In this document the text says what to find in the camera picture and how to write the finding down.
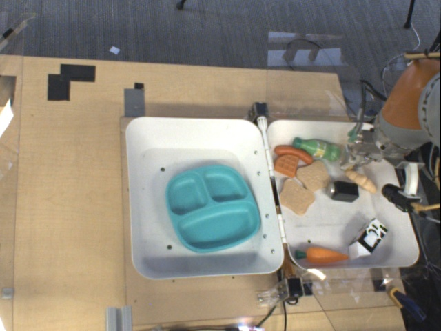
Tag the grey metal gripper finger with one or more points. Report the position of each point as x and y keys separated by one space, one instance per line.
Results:
x=348 y=164
x=361 y=162

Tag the beige toy bread slice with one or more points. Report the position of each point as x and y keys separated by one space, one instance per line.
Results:
x=314 y=176
x=296 y=197

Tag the orange toy waffle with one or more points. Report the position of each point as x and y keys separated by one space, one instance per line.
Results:
x=285 y=165

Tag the green plastic bottle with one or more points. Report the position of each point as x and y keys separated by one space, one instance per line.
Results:
x=320 y=148

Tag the beige toy croissant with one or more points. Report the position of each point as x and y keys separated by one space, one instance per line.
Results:
x=361 y=181

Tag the blue divided plate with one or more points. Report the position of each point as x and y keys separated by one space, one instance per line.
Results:
x=213 y=216

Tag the white carton with black print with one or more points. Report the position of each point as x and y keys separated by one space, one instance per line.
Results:
x=368 y=238

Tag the white plastic tray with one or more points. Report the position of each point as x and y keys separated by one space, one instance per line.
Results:
x=330 y=226
x=151 y=219

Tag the orange toy carrot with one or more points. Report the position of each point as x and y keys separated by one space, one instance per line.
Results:
x=324 y=255

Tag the red toy sausage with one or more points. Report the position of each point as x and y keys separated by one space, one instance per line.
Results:
x=293 y=151

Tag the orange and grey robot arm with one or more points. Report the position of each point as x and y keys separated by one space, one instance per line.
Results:
x=403 y=98

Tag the black can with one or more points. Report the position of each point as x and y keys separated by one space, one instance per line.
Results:
x=344 y=191

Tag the black cylinder on white bracket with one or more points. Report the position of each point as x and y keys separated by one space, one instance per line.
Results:
x=396 y=195

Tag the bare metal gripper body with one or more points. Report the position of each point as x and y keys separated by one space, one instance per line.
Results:
x=368 y=147

